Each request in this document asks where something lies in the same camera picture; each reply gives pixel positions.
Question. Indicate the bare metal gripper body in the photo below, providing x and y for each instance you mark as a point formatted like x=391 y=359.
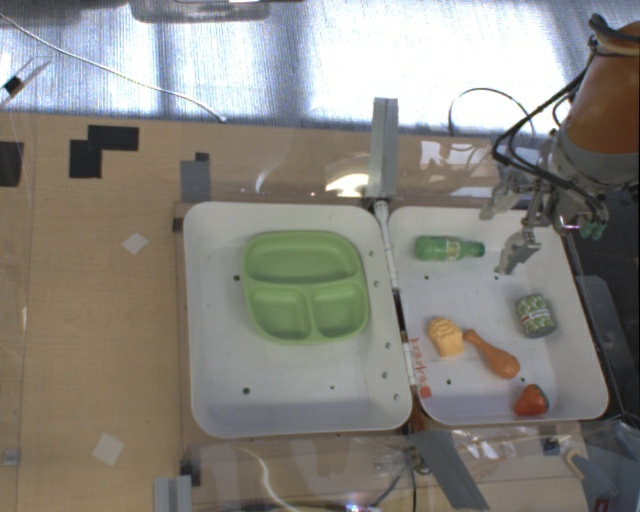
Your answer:
x=567 y=205

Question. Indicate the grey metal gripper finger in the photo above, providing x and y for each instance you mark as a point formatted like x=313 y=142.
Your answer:
x=500 y=196
x=517 y=248

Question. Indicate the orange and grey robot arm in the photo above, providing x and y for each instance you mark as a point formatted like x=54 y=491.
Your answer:
x=605 y=100

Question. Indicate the white plastic tray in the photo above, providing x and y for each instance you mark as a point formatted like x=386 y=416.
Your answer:
x=220 y=360
x=490 y=300

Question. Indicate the green and white can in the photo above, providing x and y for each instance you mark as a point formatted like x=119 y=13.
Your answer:
x=536 y=316

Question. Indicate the green plastic bottle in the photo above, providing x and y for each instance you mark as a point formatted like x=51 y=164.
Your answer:
x=440 y=248

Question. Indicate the orange toy chicken drumstick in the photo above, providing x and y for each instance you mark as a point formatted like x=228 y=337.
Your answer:
x=495 y=357

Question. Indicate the yellow toy corn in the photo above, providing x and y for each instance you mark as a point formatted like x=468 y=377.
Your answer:
x=446 y=337

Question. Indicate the thin black and white rod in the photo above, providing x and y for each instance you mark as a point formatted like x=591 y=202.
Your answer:
x=389 y=250

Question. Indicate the red toy strawberry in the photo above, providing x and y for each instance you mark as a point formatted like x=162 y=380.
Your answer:
x=530 y=401

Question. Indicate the green divided plate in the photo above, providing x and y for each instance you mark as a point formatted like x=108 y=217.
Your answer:
x=305 y=260

